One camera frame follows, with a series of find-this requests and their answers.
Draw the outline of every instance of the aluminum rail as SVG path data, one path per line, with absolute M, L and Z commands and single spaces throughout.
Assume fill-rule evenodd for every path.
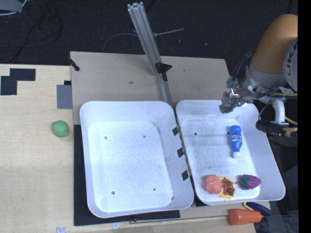
M 168 81 L 163 80 L 162 75 L 158 73 L 156 68 L 156 63 L 162 63 L 162 60 L 143 3 L 133 3 L 127 5 L 127 7 L 152 73 L 158 75 L 163 101 L 172 106 Z

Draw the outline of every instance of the green ball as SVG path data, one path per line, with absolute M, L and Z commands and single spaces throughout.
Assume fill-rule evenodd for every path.
M 58 137 L 64 137 L 69 134 L 69 126 L 64 121 L 56 121 L 52 123 L 52 131 Z

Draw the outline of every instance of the blue bottle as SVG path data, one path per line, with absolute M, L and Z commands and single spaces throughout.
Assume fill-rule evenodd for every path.
M 242 129 L 239 125 L 233 125 L 229 129 L 230 133 L 230 144 L 233 148 L 233 158 L 240 157 L 240 148 L 242 146 Z

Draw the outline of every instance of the gray tape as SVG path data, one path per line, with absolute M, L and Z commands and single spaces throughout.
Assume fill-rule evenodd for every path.
M 71 85 L 57 85 L 57 108 L 72 109 Z

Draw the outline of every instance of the blue object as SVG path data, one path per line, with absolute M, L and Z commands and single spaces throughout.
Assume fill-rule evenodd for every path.
M 240 157 L 240 148 L 242 146 L 242 129 L 239 125 L 233 125 L 229 129 L 230 133 L 230 144 L 233 148 L 233 158 Z
M 246 205 L 255 211 L 259 211 L 264 216 L 271 216 L 271 209 L 269 209 L 269 208 L 267 208 L 261 204 L 258 204 L 255 202 L 247 202 Z

